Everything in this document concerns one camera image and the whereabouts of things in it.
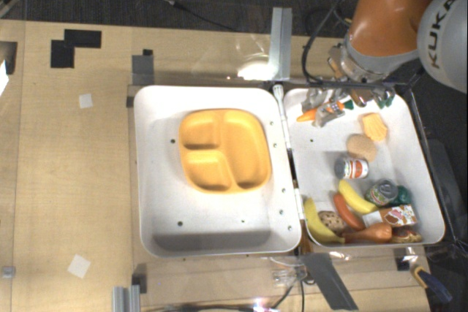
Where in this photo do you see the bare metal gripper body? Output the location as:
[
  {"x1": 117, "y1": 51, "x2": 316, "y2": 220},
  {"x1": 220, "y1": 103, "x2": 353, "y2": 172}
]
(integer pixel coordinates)
[{"x1": 327, "y1": 43, "x2": 396, "y2": 109}]

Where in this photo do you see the orange toy carrot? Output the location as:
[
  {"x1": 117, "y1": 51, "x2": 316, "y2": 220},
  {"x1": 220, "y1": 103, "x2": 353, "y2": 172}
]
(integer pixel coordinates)
[{"x1": 296, "y1": 99, "x2": 355, "y2": 123}]

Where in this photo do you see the thin black and white rod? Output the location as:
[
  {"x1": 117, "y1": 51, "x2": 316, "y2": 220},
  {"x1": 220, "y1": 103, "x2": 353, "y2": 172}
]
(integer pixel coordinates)
[{"x1": 273, "y1": 84, "x2": 305, "y2": 221}]

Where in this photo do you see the tan toy bread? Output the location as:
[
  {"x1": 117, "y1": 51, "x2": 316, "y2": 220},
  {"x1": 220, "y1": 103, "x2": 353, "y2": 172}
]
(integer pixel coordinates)
[{"x1": 346, "y1": 134, "x2": 378, "y2": 163}]

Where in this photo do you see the white plastic tray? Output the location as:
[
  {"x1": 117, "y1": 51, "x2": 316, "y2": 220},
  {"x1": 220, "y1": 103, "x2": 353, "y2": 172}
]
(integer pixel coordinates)
[
  {"x1": 133, "y1": 85, "x2": 303, "y2": 259},
  {"x1": 283, "y1": 86, "x2": 447, "y2": 250}
]

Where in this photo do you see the orange and white can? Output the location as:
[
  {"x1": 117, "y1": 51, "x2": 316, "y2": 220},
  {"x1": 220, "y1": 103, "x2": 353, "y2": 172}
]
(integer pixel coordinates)
[{"x1": 333, "y1": 155, "x2": 370, "y2": 180}]

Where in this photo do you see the orange divided plate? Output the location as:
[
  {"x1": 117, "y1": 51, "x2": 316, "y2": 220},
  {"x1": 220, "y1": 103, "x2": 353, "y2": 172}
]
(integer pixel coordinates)
[{"x1": 178, "y1": 108, "x2": 273, "y2": 194}]

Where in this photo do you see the yellow banana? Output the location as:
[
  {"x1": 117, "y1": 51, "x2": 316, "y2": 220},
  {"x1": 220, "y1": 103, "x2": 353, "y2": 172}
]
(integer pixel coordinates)
[
  {"x1": 303, "y1": 197, "x2": 346, "y2": 246},
  {"x1": 337, "y1": 179, "x2": 378, "y2": 215}
]

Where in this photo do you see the green can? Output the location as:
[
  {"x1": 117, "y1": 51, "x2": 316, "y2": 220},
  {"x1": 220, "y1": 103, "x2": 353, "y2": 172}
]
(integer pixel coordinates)
[{"x1": 365, "y1": 178, "x2": 399, "y2": 209}]

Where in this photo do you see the red toy sausage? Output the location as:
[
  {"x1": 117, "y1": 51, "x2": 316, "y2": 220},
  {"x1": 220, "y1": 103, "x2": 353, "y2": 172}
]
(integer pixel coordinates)
[{"x1": 332, "y1": 192, "x2": 366, "y2": 230}]

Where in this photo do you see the brown spotted biscuit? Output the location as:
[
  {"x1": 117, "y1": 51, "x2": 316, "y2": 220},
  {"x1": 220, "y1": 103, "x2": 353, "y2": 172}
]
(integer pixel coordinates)
[{"x1": 317, "y1": 210, "x2": 347, "y2": 235}]

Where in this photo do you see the dark green toy broccoli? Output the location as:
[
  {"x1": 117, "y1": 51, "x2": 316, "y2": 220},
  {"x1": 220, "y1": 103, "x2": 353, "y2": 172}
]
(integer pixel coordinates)
[{"x1": 394, "y1": 185, "x2": 412, "y2": 205}]

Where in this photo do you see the brown toy chicken drumstick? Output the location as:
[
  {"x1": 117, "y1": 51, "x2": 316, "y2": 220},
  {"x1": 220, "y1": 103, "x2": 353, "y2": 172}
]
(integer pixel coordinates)
[{"x1": 341, "y1": 222, "x2": 393, "y2": 245}]

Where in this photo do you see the brown toy doughnut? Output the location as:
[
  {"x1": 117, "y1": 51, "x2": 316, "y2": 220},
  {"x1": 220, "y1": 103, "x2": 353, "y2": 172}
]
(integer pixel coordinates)
[{"x1": 390, "y1": 227, "x2": 423, "y2": 245}]

